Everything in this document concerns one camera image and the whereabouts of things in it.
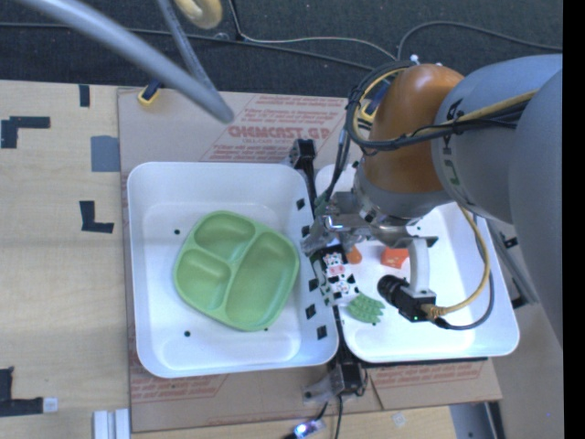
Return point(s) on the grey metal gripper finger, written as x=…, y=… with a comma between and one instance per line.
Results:
x=337, y=241
x=313, y=240

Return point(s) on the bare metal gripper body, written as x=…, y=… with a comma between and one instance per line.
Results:
x=354, y=220

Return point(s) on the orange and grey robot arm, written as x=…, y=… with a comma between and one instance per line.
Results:
x=484, y=153

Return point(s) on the cow print milk carton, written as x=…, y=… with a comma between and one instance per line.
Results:
x=339, y=279

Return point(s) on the orange cube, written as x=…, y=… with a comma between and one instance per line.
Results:
x=394, y=258

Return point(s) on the green ridged toy vegetable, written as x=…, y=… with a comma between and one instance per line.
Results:
x=365, y=309

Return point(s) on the green divided plate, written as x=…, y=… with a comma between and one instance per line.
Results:
x=237, y=272

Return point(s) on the white plastic tray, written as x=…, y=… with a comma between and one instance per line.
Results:
x=160, y=263
x=439, y=336

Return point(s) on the brown cardboard board, red print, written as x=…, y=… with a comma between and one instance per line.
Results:
x=183, y=126

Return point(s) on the black cylinder on white bracket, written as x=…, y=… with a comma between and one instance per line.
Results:
x=413, y=297

